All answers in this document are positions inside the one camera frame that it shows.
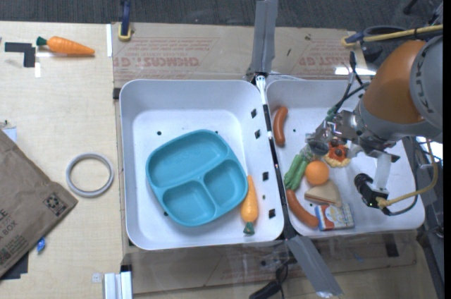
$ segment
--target duct tape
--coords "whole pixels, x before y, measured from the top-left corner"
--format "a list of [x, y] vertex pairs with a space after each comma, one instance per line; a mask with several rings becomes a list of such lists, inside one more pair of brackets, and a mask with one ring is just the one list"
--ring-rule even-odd
[[[70, 174], [72, 172], [72, 169], [76, 164], [78, 164], [82, 160], [86, 159], [96, 159], [105, 164], [107, 169], [109, 170], [109, 177], [108, 181], [105, 185], [103, 185], [100, 189], [93, 190], [93, 191], [87, 191], [87, 190], [81, 190], [75, 184], [72, 182], [72, 179], [70, 178]], [[69, 188], [77, 195], [83, 196], [83, 197], [97, 197], [101, 194], [103, 194], [105, 191], [108, 190], [108, 188], [113, 183], [114, 179], [114, 169], [113, 164], [102, 154], [97, 154], [96, 152], [86, 152], [84, 154], [80, 154], [76, 156], [72, 161], [69, 163], [67, 169], [66, 169], [66, 181], [69, 185]]]

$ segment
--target blue plate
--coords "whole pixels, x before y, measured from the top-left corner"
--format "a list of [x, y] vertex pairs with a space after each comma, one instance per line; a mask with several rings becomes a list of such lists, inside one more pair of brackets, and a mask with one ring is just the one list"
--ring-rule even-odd
[[244, 200], [244, 169], [228, 143], [210, 130], [179, 136], [154, 150], [146, 175], [166, 213], [184, 226], [206, 224]]

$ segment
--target yellow cable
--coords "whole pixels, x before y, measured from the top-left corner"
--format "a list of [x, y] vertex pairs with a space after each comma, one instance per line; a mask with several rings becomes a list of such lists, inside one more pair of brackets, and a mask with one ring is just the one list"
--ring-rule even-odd
[[390, 206], [391, 204], [394, 204], [395, 202], [399, 202], [401, 200], [408, 199], [409, 197], [425, 193], [426, 191], [430, 190], [431, 188], [433, 188], [436, 185], [437, 180], [438, 180], [438, 167], [437, 167], [437, 163], [435, 162], [434, 156], [432, 154], [431, 144], [430, 144], [429, 141], [430, 140], [427, 140], [426, 144], [428, 145], [428, 153], [431, 156], [432, 167], [433, 167], [433, 170], [434, 170], [433, 179], [432, 179], [431, 183], [429, 185], [427, 185], [425, 188], [422, 188], [420, 190], [414, 191], [414, 192], [412, 192], [410, 194], [399, 196], [399, 197], [397, 197], [395, 199], [386, 200], [383, 197], [377, 197], [376, 201], [378, 202], [378, 206], [379, 206], [380, 209], [383, 209], [384, 207]]
[[[442, 30], [442, 29], [443, 29], [443, 25], [430, 25], [428, 27], [415, 28], [413, 30], [387, 33], [385, 35], [365, 36], [365, 37], [363, 37], [363, 41], [364, 42], [383, 41], [385, 39], [400, 38], [400, 37], [412, 36], [412, 35], [415, 36], [420, 33], [435, 32], [435, 31]], [[348, 37], [343, 37], [341, 39], [341, 44], [344, 47], [352, 47], [358, 43], [358, 42], [347, 43], [346, 42], [347, 38]]]

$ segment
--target hot dog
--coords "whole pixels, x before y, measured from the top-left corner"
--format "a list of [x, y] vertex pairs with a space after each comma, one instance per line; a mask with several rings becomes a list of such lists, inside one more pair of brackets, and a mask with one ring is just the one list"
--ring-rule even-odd
[[318, 218], [310, 214], [306, 209], [302, 207], [293, 190], [287, 189], [286, 193], [288, 207], [290, 208], [291, 212], [304, 224], [310, 226], [311, 228], [316, 228], [319, 225]]
[[288, 109], [282, 106], [277, 110], [274, 116], [274, 139], [276, 140], [277, 146], [283, 146], [285, 144], [285, 134], [283, 133], [283, 123], [288, 115]]

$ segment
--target orange fruit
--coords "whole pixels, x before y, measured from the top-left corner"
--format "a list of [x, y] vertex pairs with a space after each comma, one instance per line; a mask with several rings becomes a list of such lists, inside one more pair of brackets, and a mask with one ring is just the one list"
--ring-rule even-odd
[[304, 175], [310, 185], [324, 184], [329, 178], [329, 166], [324, 161], [311, 161], [307, 164]]

